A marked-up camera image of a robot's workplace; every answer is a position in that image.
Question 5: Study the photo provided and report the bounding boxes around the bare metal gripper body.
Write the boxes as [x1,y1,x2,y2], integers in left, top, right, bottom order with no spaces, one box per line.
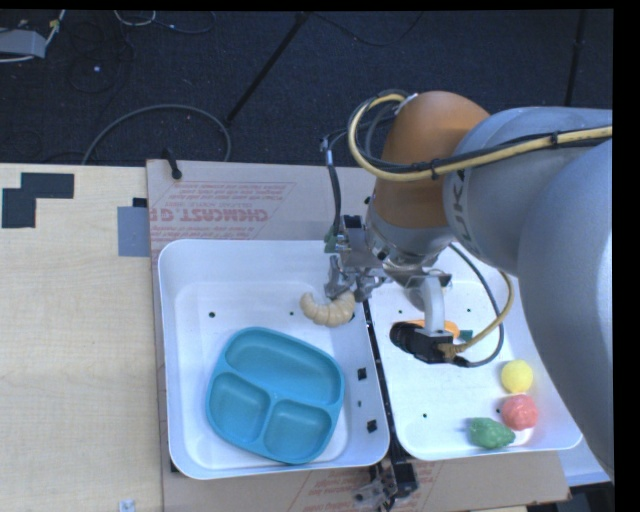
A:
[335,215,402,290]

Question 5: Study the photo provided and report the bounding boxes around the beige toy croissant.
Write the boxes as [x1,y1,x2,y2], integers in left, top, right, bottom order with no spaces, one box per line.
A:
[299,290,358,329]

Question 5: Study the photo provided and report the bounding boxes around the pink ball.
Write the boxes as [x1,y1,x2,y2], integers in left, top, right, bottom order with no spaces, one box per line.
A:
[500,394,541,432]

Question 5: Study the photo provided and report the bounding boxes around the black block with wires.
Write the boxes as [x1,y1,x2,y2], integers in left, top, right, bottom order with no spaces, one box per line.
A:
[388,461,417,497]

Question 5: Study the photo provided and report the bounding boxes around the brown cardboard board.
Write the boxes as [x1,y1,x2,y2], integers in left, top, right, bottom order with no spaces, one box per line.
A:
[145,158,572,512]

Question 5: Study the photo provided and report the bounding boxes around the black cylinder on white bracket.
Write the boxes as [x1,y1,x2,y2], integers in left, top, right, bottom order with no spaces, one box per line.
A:
[389,272,457,365]

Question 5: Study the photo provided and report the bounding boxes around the white plastic tray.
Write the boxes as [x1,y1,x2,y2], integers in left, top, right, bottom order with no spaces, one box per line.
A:
[157,238,392,481]
[366,243,584,462]

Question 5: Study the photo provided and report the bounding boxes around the green lumpy toy vegetable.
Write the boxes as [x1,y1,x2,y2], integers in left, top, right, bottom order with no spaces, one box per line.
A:
[468,416,517,450]

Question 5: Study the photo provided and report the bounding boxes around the orange carrot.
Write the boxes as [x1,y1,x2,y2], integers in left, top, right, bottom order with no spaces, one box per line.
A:
[397,319,475,341]

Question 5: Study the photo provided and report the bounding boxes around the blue divided plate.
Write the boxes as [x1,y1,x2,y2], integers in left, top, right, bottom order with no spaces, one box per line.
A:
[204,326,347,466]

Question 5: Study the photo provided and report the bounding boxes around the yellow ball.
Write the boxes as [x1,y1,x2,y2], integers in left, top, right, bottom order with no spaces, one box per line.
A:
[500,359,535,394]

